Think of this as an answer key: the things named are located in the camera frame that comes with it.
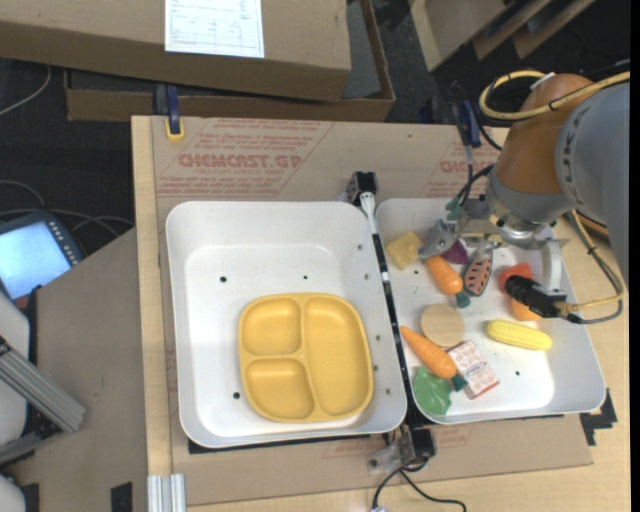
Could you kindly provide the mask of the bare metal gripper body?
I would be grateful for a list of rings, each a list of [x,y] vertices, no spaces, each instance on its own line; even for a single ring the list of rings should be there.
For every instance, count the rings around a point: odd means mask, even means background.
[[[469,200],[458,216],[459,238],[483,244],[487,248],[514,246],[537,250],[544,242],[538,237],[542,224],[532,223],[489,198]]]

